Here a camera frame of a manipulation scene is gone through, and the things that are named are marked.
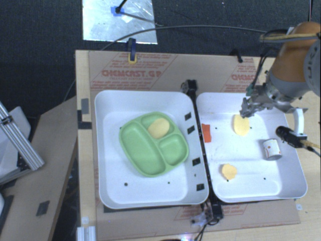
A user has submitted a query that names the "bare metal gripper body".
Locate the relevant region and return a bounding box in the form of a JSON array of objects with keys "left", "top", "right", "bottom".
[{"left": 242, "top": 84, "right": 299, "bottom": 113}]

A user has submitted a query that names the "yellow oval biscuit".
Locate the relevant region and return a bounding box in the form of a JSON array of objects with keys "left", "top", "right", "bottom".
[{"left": 147, "top": 117, "right": 171, "bottom": 140}]

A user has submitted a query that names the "yellow round slice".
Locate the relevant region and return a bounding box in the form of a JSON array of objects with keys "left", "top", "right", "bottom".
[{"left": 231, "top": 114, "right": 251, "bottom": 137}]

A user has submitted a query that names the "small white can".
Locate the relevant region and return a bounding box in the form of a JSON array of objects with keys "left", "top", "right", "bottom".
[{"left": 262, "top": 138, "right": 283, "bottom": 161}]

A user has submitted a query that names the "green divided plate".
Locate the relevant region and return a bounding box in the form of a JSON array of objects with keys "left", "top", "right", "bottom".
[{"left": 118, "top": 111, "right": 190, "bottom": 178}]

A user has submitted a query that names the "white plastic tray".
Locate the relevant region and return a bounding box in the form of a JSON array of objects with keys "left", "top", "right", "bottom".
[
  {"left": 196, "top": 92, "right": 308, "bottom": 204},
  {"left": 94, "top": 89, "right": 210, "bottom": 210}
]

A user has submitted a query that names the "small yellow flat slice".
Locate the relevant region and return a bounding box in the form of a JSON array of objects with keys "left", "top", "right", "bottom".
[{"left": 221, "top": 163, "right": 238, "bottom": 181}]

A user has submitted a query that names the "thin black rod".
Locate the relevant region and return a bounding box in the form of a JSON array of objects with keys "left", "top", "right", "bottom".
[{"left": 188, "top": 89, "right": 217, "bottom": 207}]

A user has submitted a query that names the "orange flat block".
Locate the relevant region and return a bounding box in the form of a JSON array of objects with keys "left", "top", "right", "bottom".
[{"left": 201, "top": 123, "right": 212, "bottom": 144}]

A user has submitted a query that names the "black cylinder on white bracket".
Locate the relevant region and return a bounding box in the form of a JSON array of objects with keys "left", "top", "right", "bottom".
[{"left": 275, "top": 107, "right": 309, "bottom": 148}]

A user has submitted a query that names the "brown cardboard board red print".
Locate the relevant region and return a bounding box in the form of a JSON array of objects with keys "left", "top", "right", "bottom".
[{"left": 88, "top": 50, "right": 301, "bottom": 241}]

